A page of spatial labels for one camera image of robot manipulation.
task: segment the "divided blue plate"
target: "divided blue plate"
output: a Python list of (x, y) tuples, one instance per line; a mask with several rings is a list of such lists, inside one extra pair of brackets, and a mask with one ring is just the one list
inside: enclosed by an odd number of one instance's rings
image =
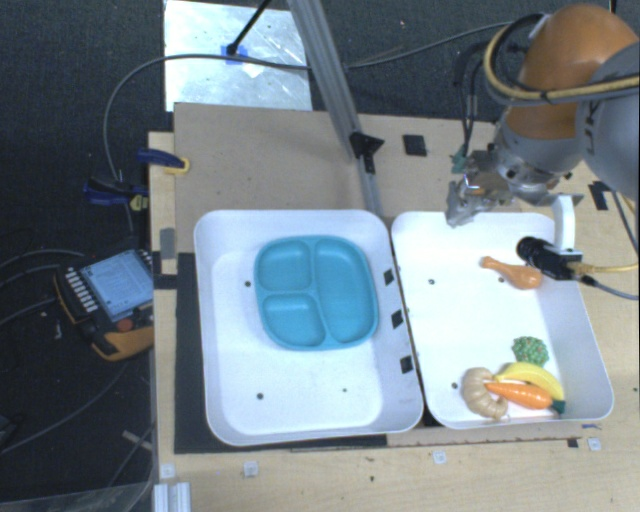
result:
[(378, 301), (367, 259), (339, 237), (274, 240), (255, 260), (254, 281), (262, 325), (294, 350), (347, 348), (378, 326)]

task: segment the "toy banana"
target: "toy banana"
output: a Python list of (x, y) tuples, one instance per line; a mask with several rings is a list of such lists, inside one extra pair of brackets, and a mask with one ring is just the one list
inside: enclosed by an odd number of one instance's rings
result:
[(510, 364), (505, 371), (494, 376), (498, 382), (503, 380), (522, 380), (546, 389), (554, 400), (564, 400), (562, 385), (547, 370), (535, 364), (518, 362)]

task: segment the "toy broccoli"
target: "toy broccoli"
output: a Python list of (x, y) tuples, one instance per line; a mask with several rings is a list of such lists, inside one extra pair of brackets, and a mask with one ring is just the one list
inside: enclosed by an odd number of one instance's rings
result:
[(513, 353), (517, 361), (526, 361), (540, 367), (549, 360), (544, 342), (532, 336), (522, 336), (513, 340)]

